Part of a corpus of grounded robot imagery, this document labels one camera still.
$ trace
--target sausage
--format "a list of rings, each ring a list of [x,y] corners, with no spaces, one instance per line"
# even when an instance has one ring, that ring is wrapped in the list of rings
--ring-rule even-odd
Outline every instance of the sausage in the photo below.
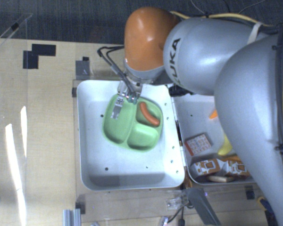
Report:
[[[141,113],[148,122],[150,122],[153,126],[159,126],[160,121],[150,114],[147,109],[147,104],[145,102],[140,102],[140,109]]]

